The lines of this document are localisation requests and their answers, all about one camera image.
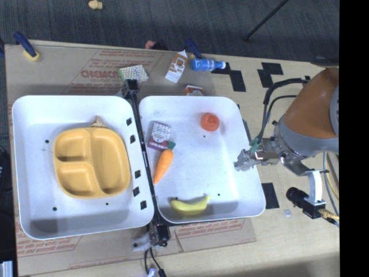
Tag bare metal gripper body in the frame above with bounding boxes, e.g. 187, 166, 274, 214
253, 137, 291, 167

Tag white plastic tray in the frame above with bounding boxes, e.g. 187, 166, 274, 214
138, 95, 266, 224
11, 95, 155, 240

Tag orange doughnut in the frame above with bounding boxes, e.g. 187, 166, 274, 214
200, 112, 221, 132

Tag yellow banana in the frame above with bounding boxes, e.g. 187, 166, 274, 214
170, 194, 212, 216

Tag orange carrot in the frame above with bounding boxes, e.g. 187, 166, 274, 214
152, 141, 176, 185

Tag small orange and white carton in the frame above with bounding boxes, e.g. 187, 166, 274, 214
184, 84, 204, 97

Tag small maroon and white carton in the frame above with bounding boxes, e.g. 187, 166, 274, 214
147, 121, 172, 151

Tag blue plastic bottle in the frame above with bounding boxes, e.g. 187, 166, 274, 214
190, 57, 227, 72

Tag thin black and white rod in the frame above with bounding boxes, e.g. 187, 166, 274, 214
128, 89, 164, 227

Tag green and white patterned box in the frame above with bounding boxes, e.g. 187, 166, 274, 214
118, 64, 149, 84

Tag yellow divided plate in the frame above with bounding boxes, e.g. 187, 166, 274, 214
52, 127, 131, 200

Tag brown cardboard board red print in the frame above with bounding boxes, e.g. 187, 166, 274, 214
3, 39, 258, 272

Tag black cylinder on white bracket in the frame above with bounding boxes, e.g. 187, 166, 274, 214
285, 169, 330, 220

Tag black block with thin wires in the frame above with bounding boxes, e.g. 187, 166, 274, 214
122, 78, 140, 98
148, 223, 171, 247

